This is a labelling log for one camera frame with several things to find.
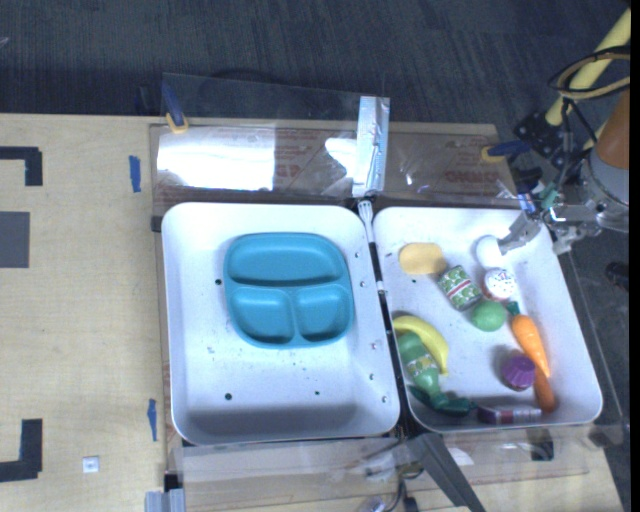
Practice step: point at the orange carrot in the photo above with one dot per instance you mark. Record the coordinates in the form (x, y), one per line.
(531, 337)

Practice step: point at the green ball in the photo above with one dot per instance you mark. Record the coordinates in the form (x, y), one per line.
(488, 315)

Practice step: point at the white ball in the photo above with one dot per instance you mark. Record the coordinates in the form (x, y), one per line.
(486, 251)

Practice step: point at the green and white can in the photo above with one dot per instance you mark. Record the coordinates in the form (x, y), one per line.
(460, 288)

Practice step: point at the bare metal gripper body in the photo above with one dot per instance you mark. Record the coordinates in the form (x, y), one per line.
(580, 217)

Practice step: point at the white plastic tray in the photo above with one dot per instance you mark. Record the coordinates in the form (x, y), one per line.
(270, 385)
(475, 360)

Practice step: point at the white sprinkled cupcake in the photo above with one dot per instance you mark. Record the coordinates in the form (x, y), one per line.
(500, 284)

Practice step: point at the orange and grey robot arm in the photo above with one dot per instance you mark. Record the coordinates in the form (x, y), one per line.
(612, 145)

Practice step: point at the yellow banana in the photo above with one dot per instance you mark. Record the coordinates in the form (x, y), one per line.
(434, 337)

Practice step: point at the blue divided plate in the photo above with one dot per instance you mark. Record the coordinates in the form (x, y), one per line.
(285, 260)

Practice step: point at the dark green leafy vegetable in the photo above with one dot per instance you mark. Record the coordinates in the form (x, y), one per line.
(445, 401)

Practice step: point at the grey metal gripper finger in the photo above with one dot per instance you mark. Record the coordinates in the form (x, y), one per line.
(562, 241)
(521, 232)

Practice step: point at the yellow oval biscuit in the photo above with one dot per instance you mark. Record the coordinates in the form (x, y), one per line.
(421, 258)

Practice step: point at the green bottle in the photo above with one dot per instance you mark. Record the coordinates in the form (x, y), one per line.
(422, 367)

